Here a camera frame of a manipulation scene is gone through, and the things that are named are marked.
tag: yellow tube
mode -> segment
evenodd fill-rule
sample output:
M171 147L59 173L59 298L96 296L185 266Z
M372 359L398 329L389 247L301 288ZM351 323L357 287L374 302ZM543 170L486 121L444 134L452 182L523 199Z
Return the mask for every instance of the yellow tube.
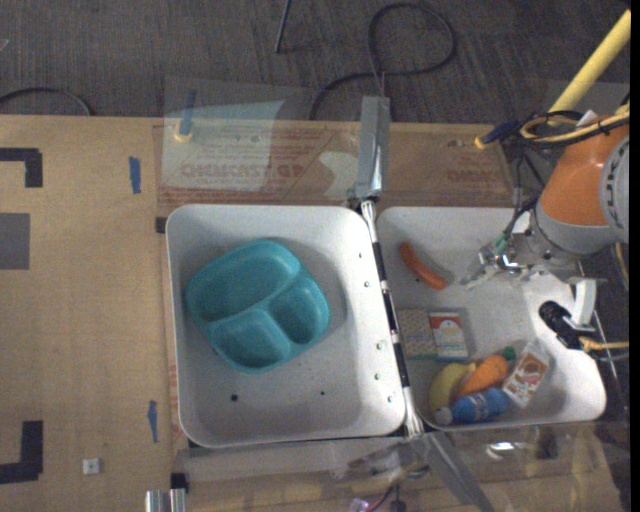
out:
M572 110L630 39L631 10L627 9L549 111Z

